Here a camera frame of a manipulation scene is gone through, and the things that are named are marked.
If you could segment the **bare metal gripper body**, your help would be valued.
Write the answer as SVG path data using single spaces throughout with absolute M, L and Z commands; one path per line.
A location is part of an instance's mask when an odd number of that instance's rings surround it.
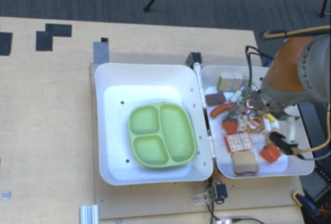
M 244 107 L 259 114 L 268 112 L 267 101 L 262 93 L 250 93 L 244 102 Z

